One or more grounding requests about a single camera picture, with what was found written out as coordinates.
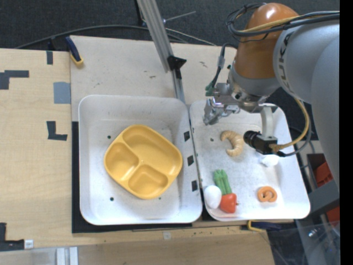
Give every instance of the silver metal bar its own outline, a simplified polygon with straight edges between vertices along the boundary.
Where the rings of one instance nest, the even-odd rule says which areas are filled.
[[[174,56],[174,54],[156,0],[136,1],[140,7],[143,19],[147,24],[149,33],[154,41],[154,45],[156,46],[157,53],[165,72],[172,71],[175,97],[185,102],[182,81],[181,79],[177,78],[175,70],[171,70],[169,67],[168,57]]]

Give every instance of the yellow plate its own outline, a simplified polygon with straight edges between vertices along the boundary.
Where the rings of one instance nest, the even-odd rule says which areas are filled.
[[[126,128],[104,155],[104,167],[113,180],[141,199],[165,192],[182,166],[177,147],[145,125]]]

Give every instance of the black bracket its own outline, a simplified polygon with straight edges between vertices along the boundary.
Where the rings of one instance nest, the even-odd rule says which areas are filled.
[[[168,61],[169,68],[170,68],[172,71],[175,71],[175,73],[176,73],[176,78],[178,78],[178,79],[181,80],[180,68],[183,66],[183,64],[186,63],[186,59],[182,59],[182,58],[178,58],[178,57],[175,57],[175,56],[173,56],[173,55],[170,55],[170,56],[167,58],[167,61]]]
[[[6,223],[0,222],[0,251],[23,250],[24,240],[7,241],[5,240]]]

